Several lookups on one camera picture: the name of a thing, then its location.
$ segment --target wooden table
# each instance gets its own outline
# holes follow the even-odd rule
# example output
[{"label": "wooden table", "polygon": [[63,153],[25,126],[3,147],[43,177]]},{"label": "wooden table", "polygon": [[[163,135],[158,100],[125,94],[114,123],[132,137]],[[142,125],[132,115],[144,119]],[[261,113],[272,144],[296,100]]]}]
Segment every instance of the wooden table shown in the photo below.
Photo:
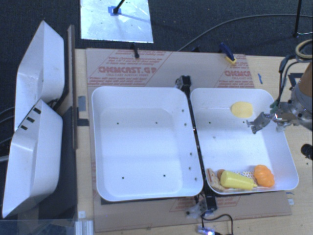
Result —
[{"label": "wooden table", "polygon": [[[87,95],[86,51],[77,49],[75,52],[77,95]],[[249,68],[256,88],[268,91],[273,98],[278,96],[278,67],[282,57],[247,56]],[[307,64],[299,64],[292,72],[304,72]],[[282,101],[290,97],[286,85]],[[80,118],[89,118],[88,110],[80,112]],[[302,126],[287,127],[286,138],[299,174],[299,185],[292,191],[294,205],[292,215],[261,219],[245,219],[234,221],[235,235],[277,235],[277,234],[311,234],[313,231],[313,177],[312,161],[306,159],[300,152],[305,143],[312,144],[312,132]],[[76,151],[78,211],[85,211],[87,219],[93,219],[91,158],[89,127],[78,127],[78,149]],[[212,222],[206,226],[214,228],[221,234],[230,233],[230,221]],[[180,225],[152,229],[125,230],[97,234],[106,235],[191,235],[196,233],[196,225]]]}]

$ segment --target white tray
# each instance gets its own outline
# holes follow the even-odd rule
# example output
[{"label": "white tray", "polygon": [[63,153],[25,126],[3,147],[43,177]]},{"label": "white tray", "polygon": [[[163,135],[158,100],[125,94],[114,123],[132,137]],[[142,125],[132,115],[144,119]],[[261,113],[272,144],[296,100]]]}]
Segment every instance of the white tray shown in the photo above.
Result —
[{"label": "white tray", "polygon": [[62,118],[42,100],[13,135],[2,216],[29,210],[54,192],[59,181]]},{"label": "white tray", "polygon": [[[205,168],[252,175],[256,165],[266,165],[274,174],[275,185],[257,187],[252,191],[229,189],[219,194],[238,194],[290,190],[298,185],[298,174],[284,132],[276,131],[271,122],[253,134],[246,120],[253,121],[261,112],[268,113],[272,96],[259,89],[198,88],[192,91],[191,101]],[[249,102],[253,115],[238,118],[230,107],[238,101]]]},{"label": "white tray", "polygon": [[20,63],[16,78],[14,130],[39,99],[57,101],[65,84],[64,40],[42,21]]},{"label": "white tray", "polygon": [[92,94],[96,179],[108,201],[197,195],[203,186],[188,102],[176,88]]}]

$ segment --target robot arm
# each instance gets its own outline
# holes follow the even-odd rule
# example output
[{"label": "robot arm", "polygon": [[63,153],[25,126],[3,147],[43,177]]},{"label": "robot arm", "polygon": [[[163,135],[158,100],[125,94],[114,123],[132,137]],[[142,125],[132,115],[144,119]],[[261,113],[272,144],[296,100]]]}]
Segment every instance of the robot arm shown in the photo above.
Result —
[{"label": "robot arm", "polygon": [[[279,68],[279,96],[270,106],[272,110],[268,114],[264,112],[260,113],[254,121],[247,121],[248,126],[251,126],[254,134],[267,126],[271,121],[277,123],[277,131],[284,131],[289,125],[302,125],[312,131],[312,54],[307,55],[303,53],[305,47],[311,45],[312,40],[306,40],[300,43],[295,49],[295,55],[289,55],[282,61]],[[296,58],[297,62],[287,67],[284,79],[282,79],[282,73],[286,63],[293,58]],[[303,73],[300,81],[292,88],[290,100],[288,102],[280,102],[288,69],[298,62],[310,62],[310,64]]]}]

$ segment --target yellow plastic bottle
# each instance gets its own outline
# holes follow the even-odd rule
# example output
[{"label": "yellow plastic bottle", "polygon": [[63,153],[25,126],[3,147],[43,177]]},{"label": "yellow plastic bottle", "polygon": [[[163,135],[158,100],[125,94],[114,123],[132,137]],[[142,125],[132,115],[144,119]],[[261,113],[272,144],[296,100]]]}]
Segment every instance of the yellow plastic bottle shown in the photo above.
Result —
[{"label": "yellow plastic bottle", "polygon": [[225,170],[221,175],[221,185],[227,188],[252,190],[257,185],[253,179]]}]

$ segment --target toy food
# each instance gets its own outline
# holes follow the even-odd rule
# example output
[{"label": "toy food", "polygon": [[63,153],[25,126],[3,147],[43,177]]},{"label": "toy food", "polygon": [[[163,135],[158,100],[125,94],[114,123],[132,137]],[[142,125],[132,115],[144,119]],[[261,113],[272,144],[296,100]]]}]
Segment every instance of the toy food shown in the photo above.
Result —
[{"label": "toy food", "polygon": [[236,102],[230,107],[230,110],[238,118],[249,118],[253,113],[252,104],[248,102]]},{"label": "toy food", "polygon": [[253,179],[227,170],[222,172],[221,185],[224,187],[246,190],[252,190],[254,187],[257,187]]},{"label": "toy food", "polygon": [[274,175],[265,165],[255,166],[253,176],[260,186],[271,187],[275,184]]},{"label": "toy food", "polygon": [[223,173],[224,171],[225,171],[224,169],[220,169],[220,170],[217,171],[217,178],[218,178],[219,180],[221,180],[221,176],[222,176],[222,173]]},{"label": "toy food", "polygon": [[225,190],[225,188],[221,186],[219,179],[216,177],[214,171],[211,168],[207,170],[207,178],[212,188],[220,191]]}]

